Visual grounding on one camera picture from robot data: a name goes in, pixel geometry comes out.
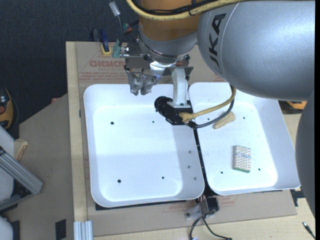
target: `black carpet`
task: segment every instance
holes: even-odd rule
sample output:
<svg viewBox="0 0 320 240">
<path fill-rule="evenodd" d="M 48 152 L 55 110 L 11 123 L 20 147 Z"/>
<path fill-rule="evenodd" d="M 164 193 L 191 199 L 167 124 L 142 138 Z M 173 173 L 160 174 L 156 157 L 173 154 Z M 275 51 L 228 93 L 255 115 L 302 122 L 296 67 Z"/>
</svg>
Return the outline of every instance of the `black carpet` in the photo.
<svg viewBox="0 0 320 240">
<path fill-rule="evenodd" d="M 123 24 L 138 19 L 115 1 Z M 19 123 L 67 93 L 66 41 L 90 41 L 92 28 L 104 28 L 110 42 L 118 38 L 107 0 L 0 0 L 0 87 L 15 99 Z"/>
</svg>

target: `cardboard sheet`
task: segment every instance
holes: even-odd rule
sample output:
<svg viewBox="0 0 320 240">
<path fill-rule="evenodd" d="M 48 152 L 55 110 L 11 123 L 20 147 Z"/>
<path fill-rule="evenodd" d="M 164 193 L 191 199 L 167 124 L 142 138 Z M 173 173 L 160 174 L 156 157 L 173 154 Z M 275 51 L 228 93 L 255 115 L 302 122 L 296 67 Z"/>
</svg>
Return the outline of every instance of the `cardboard sheet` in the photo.
<svg viewBox="0 0 320 240">
<path fill-rule="evenodd" d="M 88 219 L 93 222 L 94 236 L 189 227 L 192 221 L 185 220 L 184 211 L 195 205 L 194 200 L 96 210 L 96 203 L 90 190 L 88 140 L 83 95 L 85 89 L 90 85 L 127 84 L 128 79 L 124 71 L 125 60 L 104 56 L 101 52 L 101 46 L 97 42 L 76 42 L 76 55 L 87 210 Z M 194 67 L 190 74 L 190 85 L 195 82 L 224 82 L 203 62 L 197 46 L 189 55 L 191 57 L 189 66 Z M 164 77 L 160 84 L 163 83 L 171 83 L 171 79 Z M 211 224 L 297 214 L 289 190 L 229 196 L 218 195 L 217 198 L 220 211 L 207 220 Z"/>
<path fill-rule="evenodd" d="M 68 95 L 19 125 L 28 145 L 21 164 L 43 182 L 40 194 L 28 197 L 3 216 L 19 221 L 21 240 L 56 239 L 56 226 L 73 239 L 73 189 Z"/>
</svg>

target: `white object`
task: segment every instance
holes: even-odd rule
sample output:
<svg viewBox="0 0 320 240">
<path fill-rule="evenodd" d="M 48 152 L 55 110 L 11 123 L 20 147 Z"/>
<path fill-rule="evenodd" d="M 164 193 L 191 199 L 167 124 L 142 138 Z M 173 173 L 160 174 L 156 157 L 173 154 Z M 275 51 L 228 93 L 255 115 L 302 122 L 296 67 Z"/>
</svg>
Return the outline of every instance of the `white object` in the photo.
<svg viewBox="0 0 320 240">
<path fill-rule="evenodd" d="M 74 240 L 94 240 L 93 223 L 91 220 L 73 223 Z"/>
<path fill-rule="evenodd" d="M 14 155 L 14 138 L 0 126 L 0 146 L 11 156 Z M 11 197 L 14 190 L 14 178 L 0 168 L 0 204 Z"/>
<path fill-rule="evenodd" d="M 196 199 L 204 178 L 193 130 L 172 126 L 155 112 L 159 96 L 172 98 L 171 84 L 134 96 L 128 84 L 95 84 L 84 92 L 91 194 L 103 207 Z M 231 95 L 228 83 L 194 83 L 194 112 Z M 198 116 L 203 124 L 228 105 Z M 209 187 L 219 195 L 295 189 L 300 186 L 295 150 L 277 100 L 237 90 L 235 120 L 197 130 Z M 251 149 L 251 171 L 233 169 L 233 148 Z"/>
<path fill-rule="evenodd" d="M 0 239 L 1 240 L 13 240 L 14 232 L 11 224 L 0 216 Z"/>
<path fill-rule="evenodd" d="M 172 72 L 173 83 L 173 99 L 168 104 L 173 108 L 190 108 L 187 104 L 188 97 L 188 82 L 184 68 L 176 68 Z"/>
<path fill-rule="evenodd" d="M 194 112 L 221 104 L 231 96 L 228 83 L 194 83 L 189 88 Z M 212 120 L 228 106 L 199 116 L 197 124 Z M 295 150 L 277 100 L 236 91 L 235 120 L 214 129 L 197 130 L 206 177 L 219 195 L 295 189 L 300 186 Z M 251 149 L 251 171 L 233 169 L 233 147 Z"/>
<path fill-rule="evenodd" d="M 198 198 L 205 183 L 193 130 L 154 107 L 171 84 L 134 96 L 128 84 L 95 84 L 83 96 L 91 194 L 103 207 Z"/>
</svg>

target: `screw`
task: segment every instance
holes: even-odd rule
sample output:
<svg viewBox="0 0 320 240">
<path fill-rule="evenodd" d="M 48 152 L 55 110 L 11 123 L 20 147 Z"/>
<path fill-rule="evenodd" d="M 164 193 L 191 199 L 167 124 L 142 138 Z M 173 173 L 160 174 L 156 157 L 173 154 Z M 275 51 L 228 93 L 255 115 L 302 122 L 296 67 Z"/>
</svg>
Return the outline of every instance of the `screw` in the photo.
<svg viewBox="0 0 320 240">
<path fill-rule="evenodd" d="M 188 62 L 188 61 L 190 60 L 189 54 L 184 55 L 183 58 L 184 58 L 184 60 L 185 60 L 186 62 Z"/>
<path fill-rule="evenodd" d="M 149 55 L 149 54 L 145 54 L 145 55 L 143 56 L 143 59 L 144 59 L 145 61 L 148 61 L 148 60 L 150 59 L 150 55 Z"/>
</svg>

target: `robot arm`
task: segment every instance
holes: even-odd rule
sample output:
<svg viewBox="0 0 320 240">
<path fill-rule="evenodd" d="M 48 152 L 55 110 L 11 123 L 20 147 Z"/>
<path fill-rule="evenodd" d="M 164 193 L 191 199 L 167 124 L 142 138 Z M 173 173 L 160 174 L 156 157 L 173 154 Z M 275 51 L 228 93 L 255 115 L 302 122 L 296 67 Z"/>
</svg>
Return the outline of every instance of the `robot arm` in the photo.
<svg viewBox="0 0 320 240">
<path fill-rule="evenodd" d="M 190 109 L 184 77 L 192 70 L 188 52 L 196 43 L 209 68 L 240 91 L 284 101 L 309 99 L 299 123 L 296 161 L 315 216 L 315 0 L 140 0 L 140 7 L 127 2 L 140 15 L 138 42 L 124 55 L 131 92 L 146 94 L 162 76 L 172 75 L 179 98 L 157 103 L 170 123 L 183 123 L 179 116 L 168 120 L 181 112 L 179 103 L 179 109 Z"/>
</svg>

